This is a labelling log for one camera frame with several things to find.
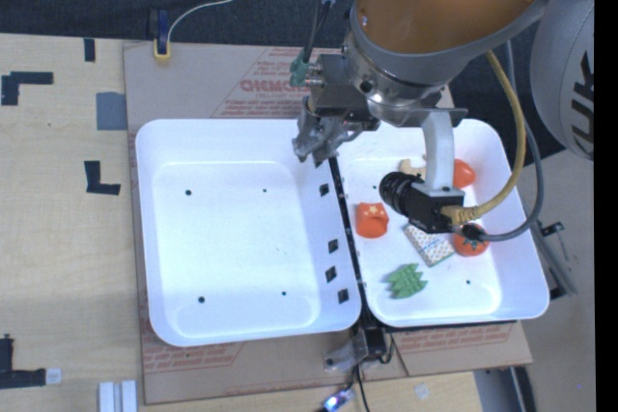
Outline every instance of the red tomato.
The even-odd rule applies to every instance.
[[[467,163],[455,158],[455,170],[453,172],[453,185],[463,189],[476,180],[476,172]]]
[[[485,231],[480,225],[473,225],[476,225],[476,227],[478,227],[481,232]],[[471,240],[459,233],[453,234],[453,247],[455,247],[455,250],[462,256],[478,256],[487,251],[487,248],[489,246],[490,242],[488,240]]]

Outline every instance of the wooden surface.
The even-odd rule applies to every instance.
[[[143,405],[127,136],[97,130],[96,94],[125,91],[122,50],[97,40],[92,63],[82,39],[0,35],[0,74],[54,74],[0,106],[0,334],[15,339],[14,369],[62,371],[59,385],[0,390],[0,411],[96,411],[98,384],[126,379],[140,410],[318,410],[332,390]],[[86,192],[88,160],[120,195]],[[472,372],[365,389],[373,412],[482,410]],[[343,410],[364,409],[357,399]]]

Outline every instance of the gray floor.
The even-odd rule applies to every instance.
[[[522,399],[525,383],[514,378],[513,369],[477,371],[487,412],[597,410],[594,167],[570,151],[549,156],[543,164],[546,197],[539,219],[543,227],[559,222],[563,230],[544,237],[553,262],[545,256],[542,260],[549,287],[566,282],[567,293],[554,298],[542,316],[523,322],[534,359],[524,368],[532,404]],[[518,190],[524,203],[531,205],[536,191],[531,166],[523,171]],[[560,271],[565,279],[553,275]]]

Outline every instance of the orange object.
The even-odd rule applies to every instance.
[[[480,225],[472,225],[475,225],[481,232],[485,232]],[[453,234],[453,247],[455,247],[455,250],[462,256],[479,256],[487,251],[489,246],[490,242],[488,240],[471,240],[459,233]]]
[[[356,233],[361,237],[381,237],[387,228],[388,214],[382,203],[360,203],[356,207]]]
[[[476,172],[467,163],[459,158],[455,158],[455,169],[453,172],[453,185],[458,189],[463,189],[476,180]]]

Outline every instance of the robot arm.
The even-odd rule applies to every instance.
[[[322,55],[302,68],[304,77],[293,77],[311,88],[298,122],[296,155],[304,160],[312,154],[321,162],[380,122],[421,127],[428,179],[411,185],[421,195],[414,203],[421,206],[406,215],[426,232],[451,230],[449,218],[424,218],[422,212],[459,206],[464,197],[452,187],[452,126],[465,110],[436,109],[440,90],[472,59],[542,19],[553,6],[549,1],[355,0],[341,54]],[[588,1],[594,17],[594,0]]]

